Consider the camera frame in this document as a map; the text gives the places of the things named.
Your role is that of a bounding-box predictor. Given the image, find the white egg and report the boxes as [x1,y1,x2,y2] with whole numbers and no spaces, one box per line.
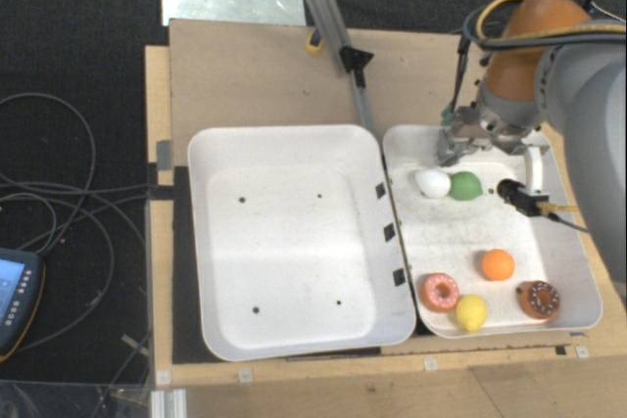
[414,168,452,200]

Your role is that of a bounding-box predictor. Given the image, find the yellow lemon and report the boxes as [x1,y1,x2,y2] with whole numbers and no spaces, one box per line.
[455,294,489,333]

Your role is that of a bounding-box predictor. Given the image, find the green lime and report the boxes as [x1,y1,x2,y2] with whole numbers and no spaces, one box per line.
[448,170,484,203]

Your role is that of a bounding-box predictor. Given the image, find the black cylinder on white bracket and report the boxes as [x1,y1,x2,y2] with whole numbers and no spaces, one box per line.
[496,144,552,217]

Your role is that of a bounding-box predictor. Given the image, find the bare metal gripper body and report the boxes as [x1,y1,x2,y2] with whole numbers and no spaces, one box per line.
[449,105,539,158]

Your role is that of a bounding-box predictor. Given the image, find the brown chocolate doughnut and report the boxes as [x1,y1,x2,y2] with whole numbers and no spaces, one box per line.
[517,280,561,321]

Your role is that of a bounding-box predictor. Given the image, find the pink doughnut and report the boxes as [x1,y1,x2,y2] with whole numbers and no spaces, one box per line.
[418,272,461,313]

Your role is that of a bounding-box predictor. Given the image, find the pale wood board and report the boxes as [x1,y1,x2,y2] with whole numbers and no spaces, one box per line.
[144,18,627,389]

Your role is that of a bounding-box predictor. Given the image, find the orange fruit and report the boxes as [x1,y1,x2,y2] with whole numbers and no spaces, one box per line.
[480,248,516,282]

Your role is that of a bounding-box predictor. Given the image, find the white plastic tray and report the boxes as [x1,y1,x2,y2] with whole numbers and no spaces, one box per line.
[381,123,604,340]
[187,123,418,363]

